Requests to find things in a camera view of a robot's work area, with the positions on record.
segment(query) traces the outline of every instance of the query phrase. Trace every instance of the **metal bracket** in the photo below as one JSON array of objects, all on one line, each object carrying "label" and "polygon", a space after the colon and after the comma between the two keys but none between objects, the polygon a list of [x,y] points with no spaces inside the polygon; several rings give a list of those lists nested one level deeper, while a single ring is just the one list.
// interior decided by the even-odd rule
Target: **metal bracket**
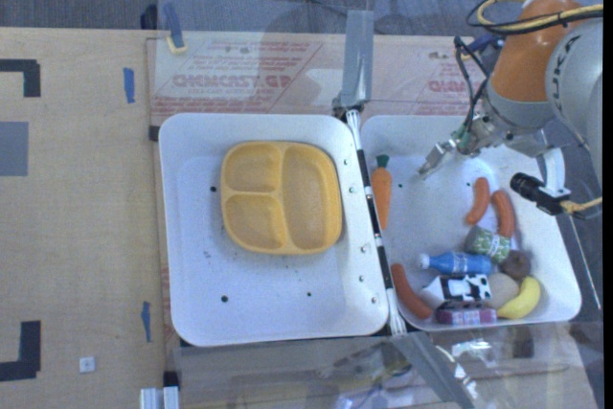
[{"label": "metal bracket", "polygon": [[559,198],[570,194],[570,190],[564,188],[565,166],[564,155],[562,149],[555,147],[550,148],[543,153],[543,161],[545,163],[545,186],[540,190],[548,194],[552,198]]},{"label": "metal bracket", "polygon": [[361,108],[371,98],[375,52],[375,16],[372,11],[349,11],[343,65],[343,86],[332,102],[338,109]]},{"label": "metal bracket", "polygon": [[141,389],[141,409],[180,409],[179,388]]}]

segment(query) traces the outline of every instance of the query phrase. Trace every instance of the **black tape marking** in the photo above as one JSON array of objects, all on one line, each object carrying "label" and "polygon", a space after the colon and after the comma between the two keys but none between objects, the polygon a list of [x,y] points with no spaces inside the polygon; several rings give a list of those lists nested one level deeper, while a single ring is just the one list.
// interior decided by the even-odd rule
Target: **black tape marking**
[{"label": "black tape marking", "polygon": [[164,372],[163,376],[164,387],[178,387],[181,390],[181,382],[179,381],[179,374],[175,371]]},{"label": "black tape marking", "polygon": [[385,284],[385,289],[394,288],[392,273],[390,272],[390,264],[387,262],[387,254],[385,253],[385,247],[382,245],[377,246],[376,252],[379,255],[379,263],[381,264],[381,273],[383,273],[383,283]]},{"label": "black tape marking", "polygon": [[362,173],[362,181],[364,181],[364,187],[371,185],[371,178],[368,175],[368,167],[366,166],[366,157],[364,155],[364,150],[360,149],[357,151],[357,162],[360,165],[360,172]]},{"label": "black tape marking", "polygon": [[17,361],[0,363],[0,382],[36,378],[40,372],[40,321],[21,323]]},{"label": "black tape marking", "polygon": [[381,235],[381,228],[379,227],[379,220],[376,217],[375,197],[372,194],[366,195],[366,203],[368,204],[368,211],[371,215],[371,223],[373,224],[373,232],[376,236]]},{"label": "black tape marking", "polygon": [[40,97],[40,65],[33,59],[0,59],[0,72],[23,73],[23,97]]},{"label": "black tape marking", "polygon": [[149,126],[149,139],[151,142],[158,142],[160,136],[160,127],[159,126]]}]

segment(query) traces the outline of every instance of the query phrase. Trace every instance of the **green can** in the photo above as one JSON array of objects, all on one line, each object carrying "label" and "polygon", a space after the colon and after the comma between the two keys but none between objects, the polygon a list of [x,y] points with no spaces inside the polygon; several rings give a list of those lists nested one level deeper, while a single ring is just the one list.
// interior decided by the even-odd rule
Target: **green can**
[{"label": "green can", "polygon": [[489,256],[492,262],[499,264],[509,255],[511,239],[475,226],[466,236],[465,248],[468,252]]}]

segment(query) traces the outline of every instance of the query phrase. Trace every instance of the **blue tape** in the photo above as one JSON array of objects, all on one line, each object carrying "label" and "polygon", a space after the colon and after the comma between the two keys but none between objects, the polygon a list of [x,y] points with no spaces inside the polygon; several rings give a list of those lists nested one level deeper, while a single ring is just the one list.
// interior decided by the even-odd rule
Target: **blue tape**
[{"label": "blue tape", "polygon": [[124,69],[124,90],[128,104],[134,101],[134,71],[131,68]]},{"label": "blue tape", "polygon": [[149,302],[143,302],[143,310],[141,310],[141,319],[143,319],[143,326],[145,327],[145,336],[147,342],[151,342],[151,314],[149,312]]},{"label": "blue tape", "polygon": [[181,49],[185,47],[185,42],[183,41],[183,32],[181,31],[181,23],[179,22],[179,16],[176,14],[174,10],[174,6],[171,2],[164,5],[164,14],[166,15],[166,19],[170,28],[170,39],[172,40],[172,44],[174,48]]}]

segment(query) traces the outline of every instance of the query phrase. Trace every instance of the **toy sausage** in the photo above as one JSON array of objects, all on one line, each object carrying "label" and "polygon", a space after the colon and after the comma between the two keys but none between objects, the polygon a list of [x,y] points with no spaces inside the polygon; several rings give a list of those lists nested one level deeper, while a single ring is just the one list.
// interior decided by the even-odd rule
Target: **toy sausage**
[{"label": "toy sausage", "polygon": [[411,288],[411,285],[409,285],[406,279],[402,264],[395,262],[390,267],[390,270],[392,272],[392,280],[394,281],[396,293],[402,304],[422,320],[430,317],[430,315],[432,315],[432,308],[430,308],[418,296],[413,288]]},{"label": "toy sausage", "polygon": [[515,232],[515,211],[509,195],[504,190],[498,190],[491,196],[491,203],[498,215],[498,235],[512,237]]},{"label": "toy sausage", "polygon": [[466,215],[466,223],[475,225],[486,213],[489,205],[489,182],[485,177],[478,177],[473,185],[474,202]]}]

